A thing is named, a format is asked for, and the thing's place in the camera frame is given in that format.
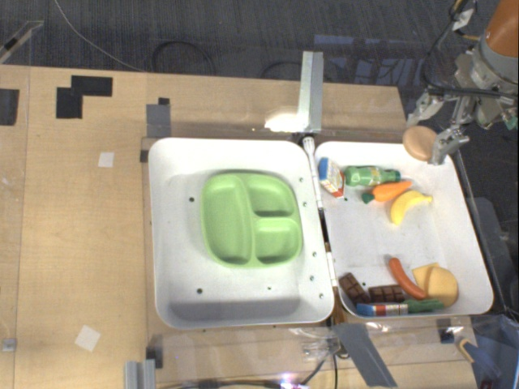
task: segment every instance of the white paper square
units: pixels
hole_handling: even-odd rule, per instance
[[[102,152],[99,155],[99,167],[114,167],[114,152]]]
[[[81,348],[93,352],[100,337],[101,333],[99,331],[95,331],[89,326],[83,326],[75,339],[75,343]]]

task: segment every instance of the green plate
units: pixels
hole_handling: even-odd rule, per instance
[[[278,177],[223,173],[202,190],[201,221],[209,254],[230,267],[269,267],[294,259],[302,228],[294,192]]]

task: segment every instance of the wooden tabletop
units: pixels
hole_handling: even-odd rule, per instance
[[[111,77],[113,94],[84,96],[81,119],[57,119],[57,88],[70,88],[72,75]],[[142,361],[150,339],[139,161],[146,105],[169,98],[174,134],[264,137],[267,114],[297,104],[298,83],[0,66],[0,88],[20,90],[16,125],[0,126],[0,339],[17,339],[14,352],[0,353],[0,387],[122,387],[125,362]],[[326,83],[323,98],[324,128],[400,140],[396,88]],[[113,153],[112,166],[100,167],[101,153]],[[84,326],[100,333],[92,351],[75,343]],[[422,387],[408,370],[392,368],[401,387]],[[465,361],[413,369],[437,370],[445,372],[438,387],[474,384]],[[315,387],[330,379],[325,372]],[[353,365],[341,379],[364,387]]]

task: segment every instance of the cheese slice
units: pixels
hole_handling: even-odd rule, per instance
[[[418,267],[413,270],[413,277],[416,285],[423,291],[427,292],[427,282],[429,281],[429,275],[433,267],[440,267],[438,263],[430,263],[423,267]]]
[[[433,267],[426,283],[426,293],[429,298],[437,298],[445,307],[450,307],[458,296],[456,278],[445,268]]]

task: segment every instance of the toy banana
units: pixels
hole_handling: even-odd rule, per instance
[[[400,224],[404,219],[405,213],[410,207],[413,207],[414,205],[421,202],[430,201],[432,201],[431,196],[426,196],[416,190],[409,190],[404,194],[401,194],[397,197],[391,206],[391,221],[394,224]]]

